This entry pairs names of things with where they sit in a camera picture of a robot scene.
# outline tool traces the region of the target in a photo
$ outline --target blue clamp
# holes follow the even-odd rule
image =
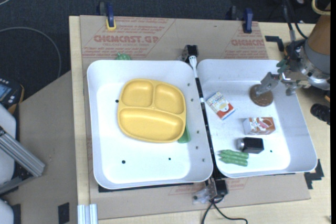
[[[106,16],[106,27],[108,30],[116,29],[116,21],[113,15],[113,7],[110,2],[100,2],[97,6],[97,15]]]
[[[244,23],[243,23],[243,31],[244,33],[252,33],[252,18],[253,18],[253,13],[252,9],[246,8],[244,11]]]

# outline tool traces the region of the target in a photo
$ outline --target green object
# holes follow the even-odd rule
[[[191,140],[190,133],[186,125],[182,136],[177,141],[182,144],[182,143],[188,143],[190,140]]]
[[[131,60],[131,57],[128,54],[117,53],[116,60]]]
[[[224,163],[247,166],[248,153],[232,150],[222,150],[219,153],[220,160]]]
[[[222,157],[220,158],[220,160],[224,163],[231,163],[231,164],[236,164],[239,166],[247,166],[247,160],[246,159],[234,159],[234,158],[230,158],[230,157]]]
[[[240,152],[240,151],[232,151],[232,150],[223,150],[219,154],[221,157],[231,156],[231,157],[238,157],[243,159],[248,159],[248,153]]]

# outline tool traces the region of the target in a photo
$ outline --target brown disc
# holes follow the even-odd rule
[[[271,91],[265,92],[259,96],[256,94],[256,88],[260,85],[254,85],[250,89],[250,98],[254,104],[258,106],[268,106],[273,102],[273,94]]]

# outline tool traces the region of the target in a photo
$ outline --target yellow divided dish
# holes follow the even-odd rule
[[[186,105],[177,87],[157,80],[133,79],[121,90],[118,124],[122,132],[147,142],[169,143],[184,132]]]

